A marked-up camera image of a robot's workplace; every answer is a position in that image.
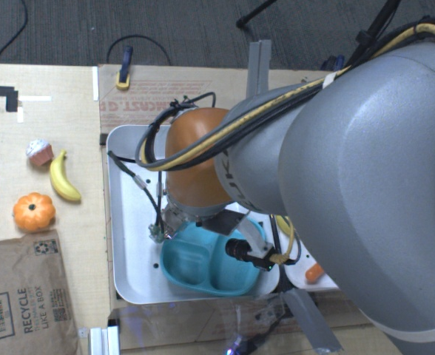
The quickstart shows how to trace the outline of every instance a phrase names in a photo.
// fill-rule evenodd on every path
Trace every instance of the blue divided plate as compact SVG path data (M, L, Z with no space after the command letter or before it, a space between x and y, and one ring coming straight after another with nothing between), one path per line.
M250 220L265 239L262 227ZM238 231L228 237L198 228L194 223L166 240L161 250L161 269L172 283L215 296L240 296L257 281L260 270L252 263L226 254L229 239L245 239Z

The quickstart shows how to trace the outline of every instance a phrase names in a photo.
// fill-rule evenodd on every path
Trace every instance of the brown paper bag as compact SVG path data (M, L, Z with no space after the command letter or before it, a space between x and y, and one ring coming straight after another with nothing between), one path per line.
M1 354L81 354L56 230L0 242Z

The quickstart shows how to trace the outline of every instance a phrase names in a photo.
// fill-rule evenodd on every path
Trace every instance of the toy pumpkin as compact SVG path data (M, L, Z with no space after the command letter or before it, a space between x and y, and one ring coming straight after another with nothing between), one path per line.
M46 228L55 217L55 213L52 199L38 192L20 197L13 207L13 217L17 226L27 231Z

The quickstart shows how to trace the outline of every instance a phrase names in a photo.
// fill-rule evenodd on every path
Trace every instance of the cupcake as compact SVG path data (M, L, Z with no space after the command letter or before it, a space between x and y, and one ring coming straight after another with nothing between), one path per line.
M35 139L30 142L25 153L27 158L36 166L43 166L53 159L52 146L43 139Z

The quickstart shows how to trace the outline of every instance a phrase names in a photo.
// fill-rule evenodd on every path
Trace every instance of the gray carpet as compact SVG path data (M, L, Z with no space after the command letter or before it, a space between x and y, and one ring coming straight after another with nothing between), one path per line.
M330 55L346 60L385 0L279 0L245 30L235 22L266 0L25 0L28 23L0 55L6 64L90 66L106 63L121 36L157 41L175 66L246 68L249 43L272 40L272 69L318 70ZM435 0L402 0L387 31L423 16L435 17ZM24 21L20 0L0 0L0 49ZM145 39L122 41L133 64L166 65L160 47Z

